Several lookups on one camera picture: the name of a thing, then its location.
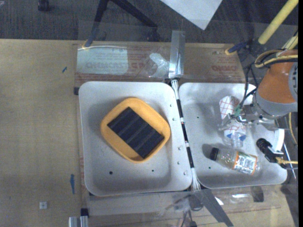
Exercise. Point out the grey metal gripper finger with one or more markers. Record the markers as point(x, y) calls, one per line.
point(228, 120)

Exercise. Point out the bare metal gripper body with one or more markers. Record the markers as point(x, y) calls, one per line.
point(252, 117)

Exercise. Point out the clear bottle red checked label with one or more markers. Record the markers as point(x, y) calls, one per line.
point(228, 105)

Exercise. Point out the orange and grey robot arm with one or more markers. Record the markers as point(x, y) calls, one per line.
point(274, 86)

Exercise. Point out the white plastic tray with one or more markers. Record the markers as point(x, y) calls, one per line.
point(99, 174)
point(206, 98)

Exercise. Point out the clear bottle orange label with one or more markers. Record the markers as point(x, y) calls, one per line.
point(241, 161)

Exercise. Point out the thin black and white rod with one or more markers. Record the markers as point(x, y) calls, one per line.
point(183, 126)

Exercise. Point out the brown cardboard board red print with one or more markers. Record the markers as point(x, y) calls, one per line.
point(146, 60)

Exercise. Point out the orange bowl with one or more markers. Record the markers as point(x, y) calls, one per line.
point(113, 136)

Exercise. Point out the black cylinder on white bracket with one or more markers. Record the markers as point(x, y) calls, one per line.
point(268, 149)

